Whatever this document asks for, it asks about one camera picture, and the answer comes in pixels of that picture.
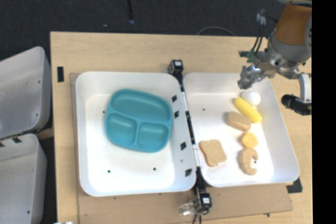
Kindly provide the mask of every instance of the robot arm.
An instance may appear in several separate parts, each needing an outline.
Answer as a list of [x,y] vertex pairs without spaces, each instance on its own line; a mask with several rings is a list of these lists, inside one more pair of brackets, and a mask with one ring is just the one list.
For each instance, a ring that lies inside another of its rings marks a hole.
[[[288,78],[298,79],[300,97],[286,94],[282,103],[302,115],[311,114],[310,73],[298,73],[299,65],[311,58],[312,0],[277,0],[285,4],[275,29],[268,39],[268,46],[259,51],[262,36],[258,37],[249,52],[239,52],[247,57],[249,67],[243,66],[238,85],[241,89],[252,87],[253,83],[264,78],[273,78],[277,73]],[[257,16],[260,29],[266,24],[265,11]]]

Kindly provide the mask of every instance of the white egg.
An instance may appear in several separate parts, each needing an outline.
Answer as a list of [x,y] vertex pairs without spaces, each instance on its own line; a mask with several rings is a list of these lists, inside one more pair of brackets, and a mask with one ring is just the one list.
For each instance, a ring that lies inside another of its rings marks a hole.
[[260,94],[255,91],[243,92],[241,97],[250,105],[258,105],[261,101]]

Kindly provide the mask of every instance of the toy food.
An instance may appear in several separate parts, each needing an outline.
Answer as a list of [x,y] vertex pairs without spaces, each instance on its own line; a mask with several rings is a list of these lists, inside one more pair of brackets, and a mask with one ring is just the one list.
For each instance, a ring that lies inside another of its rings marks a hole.
[[250,105],[256,106],[260,103],[261,97],[260,94],[255,91],[246,91],[242,92],[241,97],[248,102]]
[[246,148],[253,148],[256,145],[258,145],[258,139],[257,137],[251,133],[251,132],[246,132],[241,136],[241,141],[242,144],[246,147]]
[[200,149],[204,154],[206,163],[214,167],[225,162],[227,157],[219,140],[212,139],[200,142]]
[[257,173],[257,169],[251,167],[251,161],[258,158],[258,153],[253,148],[246,148],[239,152],[238,161],[245,174],[254,175]]
[[235,111],[227,113],[226,123],[241,131],[248,131],[251,128],[251,120],[247,116]]
[[263,117],[243,98],[238,97],[235,99],[234,104],[236,108],[245,116],[247,116],[253,123],[259,123]]

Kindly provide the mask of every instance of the blue divided plate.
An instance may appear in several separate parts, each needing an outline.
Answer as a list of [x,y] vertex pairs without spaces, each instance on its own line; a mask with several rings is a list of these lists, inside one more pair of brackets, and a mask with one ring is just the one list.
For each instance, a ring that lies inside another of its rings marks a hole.
[[111,97],[105,131],[118,146],[142,152],[163,149],[171,135],[172,108],[156,95],[123,89]]

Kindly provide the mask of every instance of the wooden table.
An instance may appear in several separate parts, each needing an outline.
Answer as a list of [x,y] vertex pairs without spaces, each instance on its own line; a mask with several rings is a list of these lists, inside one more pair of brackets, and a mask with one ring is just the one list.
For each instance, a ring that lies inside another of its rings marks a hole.
[[[85,71],[165,72],[172,59],[181,59],[184,73],[240,73],[254,37],[97,34],[52,32],[51,68],[55,136],[57,219],[74,223],[187,223],[178,206],[192,191],[118,197],[91,197],[77,179],[70,75]],[[311,61],[301,71],[309,72]],[[276,96],[299,95],[297,80],[271,79]],[[203,223],[312,223],[311,116],[280,105],[300,165],[302,193],[288,194],[285,184],[212,188],[214,205]]]

